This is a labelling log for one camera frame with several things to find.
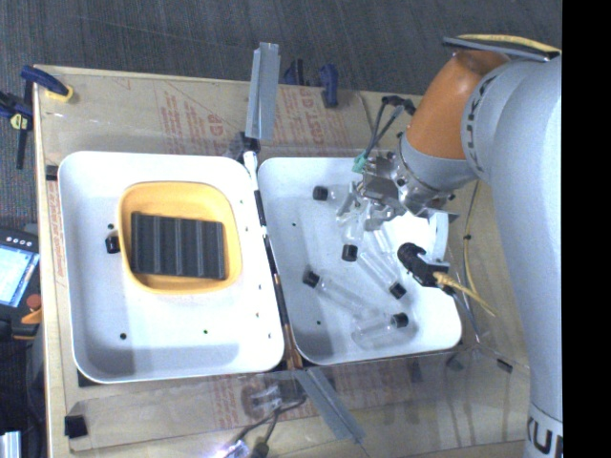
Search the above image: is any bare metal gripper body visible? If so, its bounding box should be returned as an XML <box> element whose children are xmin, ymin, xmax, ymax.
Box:
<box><xmin>360</xmin><ymin>153</ymin><xmax>455</xmax><ymax>218</ymax></box>

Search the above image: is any clear bottle with black cap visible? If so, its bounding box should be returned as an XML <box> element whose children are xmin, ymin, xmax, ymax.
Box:
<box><xmin>357</xmin><ymin>250</ymin><xmax>409</xmax><ymax>301</ymax></box>
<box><xmin>340</xmin><ymin>217</ymin><xmax>371</xmax><ymax>263</ymax></box>
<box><xmin>350</xmin><ymin>311</ymin><xmax>411</xmax><ymax>350</ymax></box>
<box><xmin>302</xmin><ymin>269</ymin><xmax>371</xmax><ymax>312</ymax></box>
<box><xmin>312</xmin><ymin>183</ymin><xmax>357</xmax><ymax>204</ymax></box>

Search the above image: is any white plastic tray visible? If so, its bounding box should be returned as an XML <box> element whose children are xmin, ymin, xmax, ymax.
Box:
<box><xmin>256</xmin><ymin>156</ymin><xmax>463</xmax><ymax>367</ymax></box>
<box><xmin>56</xmin><ymin>150</ymin><xmax>286</xmax><ymax>385</ymax></box>

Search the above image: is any thin black and white rod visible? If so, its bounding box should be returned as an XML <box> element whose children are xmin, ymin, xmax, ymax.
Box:
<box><xmin>242</xmin><ymin>150</ymin><xmax>303</xmax><ymax>370</ymax></box>

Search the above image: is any orange plastic bowl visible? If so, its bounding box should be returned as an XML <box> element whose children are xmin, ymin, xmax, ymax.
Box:
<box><xmin>117</xmin><ymin>180</ymin><xmax>243</xmax><ymax>296</ymax></box>

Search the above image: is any black ribbed rack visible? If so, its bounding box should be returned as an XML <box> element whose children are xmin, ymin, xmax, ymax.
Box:
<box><xmin>129</xmin><ymin>211</ymin><xmax>227</xmax><ymax>281</ymax></box>

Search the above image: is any brown cardboard board, red print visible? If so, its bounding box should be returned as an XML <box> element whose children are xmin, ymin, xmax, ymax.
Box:
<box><xmin>32</xmin><ymin>64</ymin><xmax>532</xmax><ymax>458</ymax></box>

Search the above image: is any black cylinder on white bracket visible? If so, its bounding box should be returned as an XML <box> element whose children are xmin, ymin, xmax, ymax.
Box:
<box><xmin>396</xmin><ymin>210</ymin><xmax>453</xmax><ymax>289</ymax></box>

